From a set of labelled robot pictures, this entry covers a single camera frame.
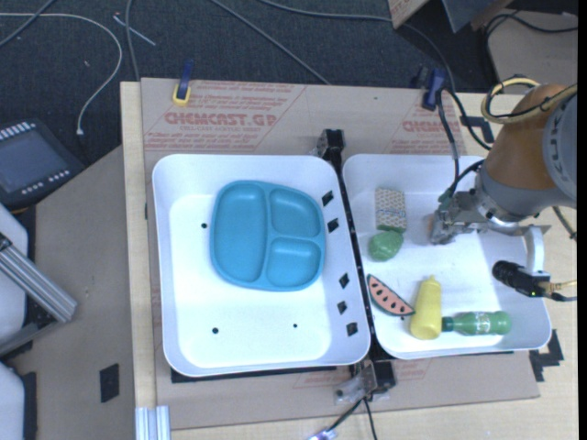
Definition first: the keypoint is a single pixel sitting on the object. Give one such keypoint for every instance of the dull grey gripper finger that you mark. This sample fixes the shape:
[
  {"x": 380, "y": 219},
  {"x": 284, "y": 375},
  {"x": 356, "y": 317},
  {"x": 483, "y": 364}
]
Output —
[
  {"x": 435, "y": 233},
  {"x": 447, "y": 235}
]

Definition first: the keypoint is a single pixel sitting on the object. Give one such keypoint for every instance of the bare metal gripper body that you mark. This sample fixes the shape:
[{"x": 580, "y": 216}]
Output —
[{"x": 463, "y": 216}]

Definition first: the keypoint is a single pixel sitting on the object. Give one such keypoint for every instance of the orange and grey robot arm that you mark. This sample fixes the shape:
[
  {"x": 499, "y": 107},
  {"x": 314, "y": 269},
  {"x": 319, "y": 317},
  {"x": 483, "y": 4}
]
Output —
[{"x": 523, "y": 154}]

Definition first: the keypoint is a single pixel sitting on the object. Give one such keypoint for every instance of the white plastic tray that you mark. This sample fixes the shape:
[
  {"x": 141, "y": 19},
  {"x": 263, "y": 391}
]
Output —
[
  {"x": 257, "y": 328},
  {"x": 463, "y": 268}
]

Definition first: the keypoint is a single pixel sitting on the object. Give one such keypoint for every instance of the patterned small carton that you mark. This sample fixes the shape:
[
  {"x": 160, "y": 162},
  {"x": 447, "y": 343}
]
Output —
[{"x": 390, "y": 209}]

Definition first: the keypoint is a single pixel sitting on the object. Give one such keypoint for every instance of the green toy pepper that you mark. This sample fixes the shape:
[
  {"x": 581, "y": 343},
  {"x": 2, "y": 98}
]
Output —
[{"x": 385, "y": 245}]

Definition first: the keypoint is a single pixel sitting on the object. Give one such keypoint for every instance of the yellow squeeze bottle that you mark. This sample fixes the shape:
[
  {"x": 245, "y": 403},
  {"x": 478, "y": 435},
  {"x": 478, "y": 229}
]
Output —
[{"x": 427, "y": 312}]

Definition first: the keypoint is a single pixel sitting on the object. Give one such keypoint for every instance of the pink watermelon slice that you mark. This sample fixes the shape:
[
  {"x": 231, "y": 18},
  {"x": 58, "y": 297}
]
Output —
[{"x": 387, "y": 298}]

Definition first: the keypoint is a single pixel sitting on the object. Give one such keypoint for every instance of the thin black rod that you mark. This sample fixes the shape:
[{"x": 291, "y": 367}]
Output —
[{"x": 355, "y": 245}]

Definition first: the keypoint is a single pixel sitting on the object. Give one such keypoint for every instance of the green plastic bottle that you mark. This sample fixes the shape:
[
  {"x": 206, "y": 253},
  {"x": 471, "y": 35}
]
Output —
[{"x": 481, "y": 323}]

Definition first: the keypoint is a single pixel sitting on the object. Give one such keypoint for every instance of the blue divided plate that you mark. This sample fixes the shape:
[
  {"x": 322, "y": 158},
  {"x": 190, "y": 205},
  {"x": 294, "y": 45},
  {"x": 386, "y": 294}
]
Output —
[{"x": 266, "y": 236}]

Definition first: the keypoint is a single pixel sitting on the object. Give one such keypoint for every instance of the brown cardboard board red print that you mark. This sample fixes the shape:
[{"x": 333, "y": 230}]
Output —
[{"x": 284, "y": 117}]

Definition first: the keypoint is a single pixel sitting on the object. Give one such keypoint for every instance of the black cylinder on white bracket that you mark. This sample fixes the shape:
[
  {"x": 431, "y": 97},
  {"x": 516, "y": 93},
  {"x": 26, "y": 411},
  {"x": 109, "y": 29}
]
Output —
[{"x": 516, "y": 277}]

